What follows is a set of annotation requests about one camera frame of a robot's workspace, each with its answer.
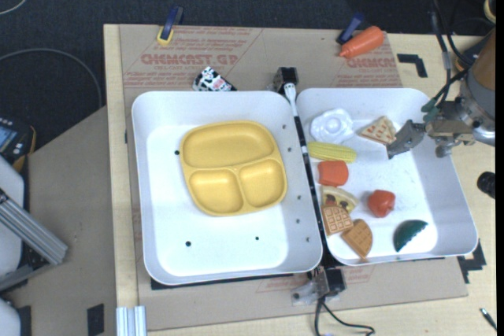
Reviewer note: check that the orange rounded block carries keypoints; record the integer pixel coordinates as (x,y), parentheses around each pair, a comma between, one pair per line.
(332,173)

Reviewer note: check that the dark green melon slice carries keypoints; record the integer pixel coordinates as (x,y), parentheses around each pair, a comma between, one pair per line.
(407,234)

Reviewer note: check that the yellow corn cob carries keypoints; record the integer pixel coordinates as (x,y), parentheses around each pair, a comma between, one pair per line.
(332,152)

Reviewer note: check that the white fried egg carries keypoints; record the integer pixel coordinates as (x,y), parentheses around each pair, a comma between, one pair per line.
(332,126)

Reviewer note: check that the yellow divided plate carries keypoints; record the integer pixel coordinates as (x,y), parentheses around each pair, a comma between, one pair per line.
(228,145)

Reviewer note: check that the brown quarter-round waffle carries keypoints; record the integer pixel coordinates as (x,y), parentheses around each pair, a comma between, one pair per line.
(359,238)

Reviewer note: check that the brown cardboard board red print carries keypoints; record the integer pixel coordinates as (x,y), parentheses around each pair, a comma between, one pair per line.
(252,51)

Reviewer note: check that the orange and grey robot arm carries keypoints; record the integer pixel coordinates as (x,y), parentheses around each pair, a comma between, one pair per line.
(482,67)

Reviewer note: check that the yellow pizza slice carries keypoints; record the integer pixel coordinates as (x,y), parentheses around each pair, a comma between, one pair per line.
(338,197)

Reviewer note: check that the beige and red sandwich wedge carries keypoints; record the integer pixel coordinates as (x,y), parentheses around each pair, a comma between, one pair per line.
(380,130)

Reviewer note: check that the black and white cow-print carton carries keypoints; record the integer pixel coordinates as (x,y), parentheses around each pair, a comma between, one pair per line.
(212,82)

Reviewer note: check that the white plastic tray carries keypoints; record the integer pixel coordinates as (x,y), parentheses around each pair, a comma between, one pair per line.
(429,189)
(220,248)

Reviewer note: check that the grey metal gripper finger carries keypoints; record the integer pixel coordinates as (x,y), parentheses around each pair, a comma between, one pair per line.
(405,137)
(444,150)

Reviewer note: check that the thin black and white rod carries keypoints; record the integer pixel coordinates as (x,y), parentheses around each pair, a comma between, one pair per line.
(305,153)

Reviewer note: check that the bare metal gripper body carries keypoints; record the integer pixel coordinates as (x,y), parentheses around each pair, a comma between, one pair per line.
(453,130)

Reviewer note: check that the brown square waffle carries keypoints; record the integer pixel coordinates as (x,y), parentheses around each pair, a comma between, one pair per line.
(336,220)

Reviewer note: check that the black pen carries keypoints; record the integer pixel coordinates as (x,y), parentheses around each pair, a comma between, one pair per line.
(488,318)

